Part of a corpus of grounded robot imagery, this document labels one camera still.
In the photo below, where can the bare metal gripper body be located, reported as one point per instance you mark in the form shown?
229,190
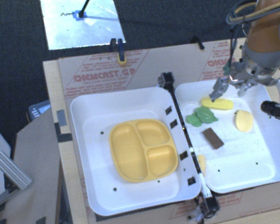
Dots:
254,75

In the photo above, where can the green lettuce leaf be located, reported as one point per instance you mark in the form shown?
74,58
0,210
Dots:
201,116

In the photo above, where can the yellow corn cob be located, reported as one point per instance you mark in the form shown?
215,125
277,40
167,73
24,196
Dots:
220,104

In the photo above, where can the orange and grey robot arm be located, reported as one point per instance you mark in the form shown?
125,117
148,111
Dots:
268,22

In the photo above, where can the white plastic tray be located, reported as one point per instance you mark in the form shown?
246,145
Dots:
243,166
96,152

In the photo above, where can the brown chocolate bar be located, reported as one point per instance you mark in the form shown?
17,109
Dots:
213,138

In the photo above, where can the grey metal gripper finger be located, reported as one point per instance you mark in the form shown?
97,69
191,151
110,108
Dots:
219,89
243,88

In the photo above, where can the yellow cheese wedge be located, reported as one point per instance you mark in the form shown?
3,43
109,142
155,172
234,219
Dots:
202,163

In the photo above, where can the brown cardboard board red print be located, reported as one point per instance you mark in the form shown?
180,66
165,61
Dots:
143,68

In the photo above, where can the thin black and white rod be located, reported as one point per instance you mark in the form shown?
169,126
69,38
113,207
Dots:
185,130

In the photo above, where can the yellow divided plate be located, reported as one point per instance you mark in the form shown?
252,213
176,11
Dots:
128,153

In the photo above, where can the black cylinder on white bracket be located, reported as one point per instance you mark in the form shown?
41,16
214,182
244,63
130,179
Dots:
276,109

